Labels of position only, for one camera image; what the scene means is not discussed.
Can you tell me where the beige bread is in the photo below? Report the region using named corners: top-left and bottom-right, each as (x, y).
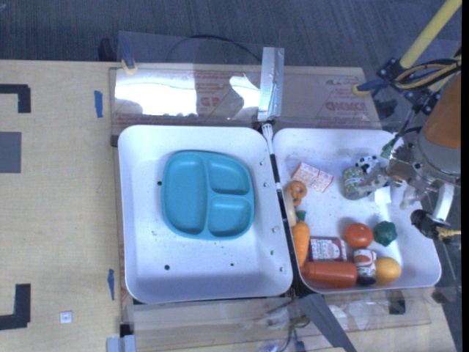
top-left (283, 193), bottom-right (298, 229)

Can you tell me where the black and white toy animal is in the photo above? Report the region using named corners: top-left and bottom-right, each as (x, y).
top-left (354, 154), bottom-right (380, 176)

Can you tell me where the yellow lemon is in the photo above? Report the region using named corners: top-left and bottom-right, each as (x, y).
top-left (374, 256), bottom-right (402, 286)

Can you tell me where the black cylinder on white bracket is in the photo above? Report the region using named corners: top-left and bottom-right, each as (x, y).
top-left (410, 183), bottom-right (456, 241)

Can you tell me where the orange and white carton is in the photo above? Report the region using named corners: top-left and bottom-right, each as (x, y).
top-left (290, 161), bottom-right (335, 194)

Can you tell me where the white plastic tray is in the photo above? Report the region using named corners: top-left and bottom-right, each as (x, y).
top-left (271, 127), bottom-right (443, 295)
top-left (117, 124), bottom-right (295, 304)

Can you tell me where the white cube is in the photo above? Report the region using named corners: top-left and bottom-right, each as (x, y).
top-left (373, 187), bottom-right (393, 207)

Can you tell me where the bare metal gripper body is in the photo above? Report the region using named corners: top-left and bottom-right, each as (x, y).
top-left (385, 144), bottom-right (441, 194)

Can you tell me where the orange carrot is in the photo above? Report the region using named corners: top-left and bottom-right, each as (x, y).
top-left (291, 210), bottom-right (312, 269)

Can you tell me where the green label can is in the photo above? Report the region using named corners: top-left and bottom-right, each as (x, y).
top-left (341, 166), bottom-right (372, 201)

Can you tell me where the orange pretzel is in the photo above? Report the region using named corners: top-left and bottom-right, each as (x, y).
top-left (283, 180), bottom-right (309, 209)

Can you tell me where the orange sausage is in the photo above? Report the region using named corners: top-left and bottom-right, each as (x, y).
top-left (300, 260), bottom-right (358, 290)

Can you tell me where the small orange label can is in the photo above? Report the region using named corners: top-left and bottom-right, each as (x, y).
top-left (352, 248), bottom-right (379, 286)

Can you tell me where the orange tomato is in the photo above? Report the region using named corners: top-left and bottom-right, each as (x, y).
top-left (342, 222), bottom-right (375, 250)

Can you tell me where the green broccoli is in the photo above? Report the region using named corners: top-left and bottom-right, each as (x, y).
top-left (372, 220), bottom-right (399, 248)

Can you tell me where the blue divided plate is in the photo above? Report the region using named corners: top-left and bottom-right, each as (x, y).
top-left (160, 150), bottom-right (256, 241)

